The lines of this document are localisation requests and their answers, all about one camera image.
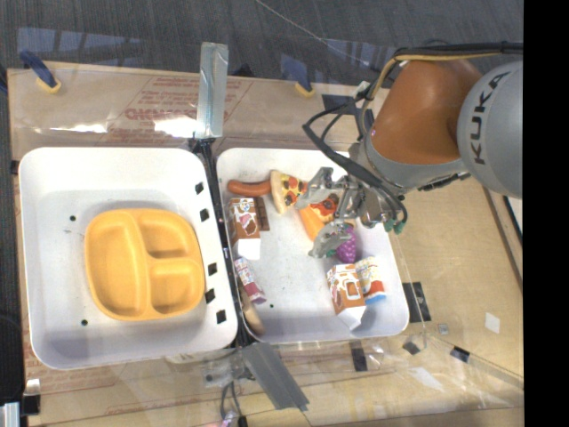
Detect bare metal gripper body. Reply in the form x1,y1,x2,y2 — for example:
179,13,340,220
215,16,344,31
331,175,404,230

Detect purple toy grapes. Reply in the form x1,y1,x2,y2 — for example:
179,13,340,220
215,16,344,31
326,224,358,264

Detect toy pizza slice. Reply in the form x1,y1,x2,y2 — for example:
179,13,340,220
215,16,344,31
297,193,341,243
269,169,309,215

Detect white plastic tray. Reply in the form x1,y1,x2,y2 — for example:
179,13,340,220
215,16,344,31
215,147,410,345
17,146,239,371

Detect white and orange carton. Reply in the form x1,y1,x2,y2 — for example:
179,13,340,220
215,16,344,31
326,263,368,331

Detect dark brown chocolate bar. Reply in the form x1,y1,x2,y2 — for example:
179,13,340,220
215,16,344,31
255,196,271,232

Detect brown toy sausage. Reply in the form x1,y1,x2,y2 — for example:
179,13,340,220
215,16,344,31
226,178,273,197

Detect white and brown carton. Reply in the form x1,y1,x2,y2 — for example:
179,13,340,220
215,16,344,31
228,197,262,261

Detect small pink and white carton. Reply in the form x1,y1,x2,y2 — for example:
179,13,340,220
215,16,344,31
234,256,268,305

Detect tan toy bread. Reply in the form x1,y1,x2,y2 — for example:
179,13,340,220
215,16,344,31
242,282,267,335

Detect orange divided plate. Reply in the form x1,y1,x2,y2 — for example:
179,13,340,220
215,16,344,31
83,207,206,322

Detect brown cardboard board red print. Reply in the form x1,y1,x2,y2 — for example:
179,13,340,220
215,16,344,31
6,60,524,427

